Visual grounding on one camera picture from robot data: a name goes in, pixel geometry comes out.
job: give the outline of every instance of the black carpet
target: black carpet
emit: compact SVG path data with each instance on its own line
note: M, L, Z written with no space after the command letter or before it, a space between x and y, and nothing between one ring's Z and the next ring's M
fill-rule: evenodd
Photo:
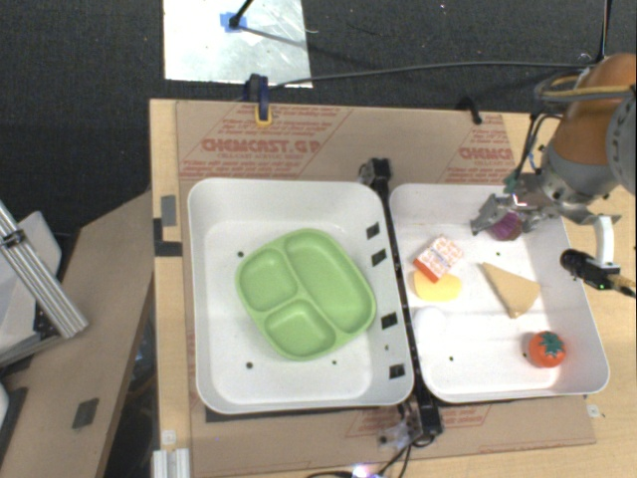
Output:
M303 0L314 75L471 60L586 63L604 0ZM607 53L635 52L614 0ZM237 86L163 79L162 0L0 0L0 199L72 232L149 184L151 98L228 100ZM528 112L551 70L464 68L281 90L277 102Z

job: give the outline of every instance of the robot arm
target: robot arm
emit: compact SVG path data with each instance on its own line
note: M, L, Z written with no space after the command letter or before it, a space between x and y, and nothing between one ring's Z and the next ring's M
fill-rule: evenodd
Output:
M612 223L619 216L596 215L587 206L618 184L635 194L635 63L635 55L615 55L577 76L538 86L537 98L547 109L531 118L523 158L508 177L505 194L492 195L471 221L474 235L489 229L497 239L515 239L543 219L558 216L593 225L596 256L567 250L562 266L599 290L612 288L634 297L629 288L634 284L619 276L612 261ZM573 81L572 89L554 88ZM531 164L534 172L522 173L538 128L548 117L560 124L542 150L541 165Z

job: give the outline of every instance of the metal sheet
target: metal sheet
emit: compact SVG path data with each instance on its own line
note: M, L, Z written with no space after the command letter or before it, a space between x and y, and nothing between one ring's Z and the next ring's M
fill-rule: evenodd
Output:
M274 85L309 77L301 0L255 0L245 26L229 31L223 15L244 1L163 0L166 79L243 84L257 73Z

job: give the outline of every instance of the triangular wedge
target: triangular wedge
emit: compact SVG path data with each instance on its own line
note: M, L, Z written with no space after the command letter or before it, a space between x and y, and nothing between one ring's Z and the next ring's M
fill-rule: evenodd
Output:
M487 262L482 267L498 297L507 307L509 317L516 319L526 313L539 295L539 284Z

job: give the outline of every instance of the cardboard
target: cardboard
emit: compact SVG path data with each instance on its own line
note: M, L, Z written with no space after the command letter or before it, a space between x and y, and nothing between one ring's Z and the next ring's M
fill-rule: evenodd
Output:
M82 229L63 288L90 325L3 379L27 393L0 477L104 474L151 305L150 202Z
M163 227L181 256L161 256L156 269L159 403L162 447L189 447L193 476L208 478L387 461L378 433L396 409L354 409L300 415L220 418L206 412L194 384L194 337L187 195L206 176L355 180L371 157L389 157L392 185L404 182L500 183L515 165L526 116L273 105L274 123L257 128L254 107L241 103L151 103L153 214L169 221L161 200L179 217ZM509 142L505 121L517 126ZM177 271L183 278L175 278ZM162 294L170 292L170 300ZM171 362L187 363L171 368ZM445 432L412 458L499 453L594 442L581 397L450 406Z

